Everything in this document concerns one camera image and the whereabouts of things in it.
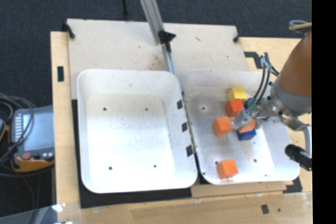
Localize thin black and white rod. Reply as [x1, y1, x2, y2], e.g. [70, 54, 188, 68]
[181, 90, 203, 176]

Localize orange cube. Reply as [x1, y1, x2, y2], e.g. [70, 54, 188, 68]
[237, 118, 258, 135]
[216, 159, 239, 180]
[212, 116, 234, 137]

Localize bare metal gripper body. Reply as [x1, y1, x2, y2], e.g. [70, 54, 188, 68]
[245, 97, 292, 124]

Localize pale wood board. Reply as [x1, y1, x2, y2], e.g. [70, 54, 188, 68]
[66, 18, 288, 199]

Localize white plastic tray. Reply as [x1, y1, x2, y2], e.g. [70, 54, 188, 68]
[76, 68, 198, 194]
[181, 70, 301, 186]

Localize yellow cube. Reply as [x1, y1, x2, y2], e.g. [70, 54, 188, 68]
[227, 87, 248, 102]

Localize blue cube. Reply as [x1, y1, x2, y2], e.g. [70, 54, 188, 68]
[236, 128, 257, 142]

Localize red-orange cube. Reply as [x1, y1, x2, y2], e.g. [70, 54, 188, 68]
[224, 99, 245, 118]

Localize black cylinder on white bracket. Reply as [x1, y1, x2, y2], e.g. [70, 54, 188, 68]
[284, 118, 312, 172]

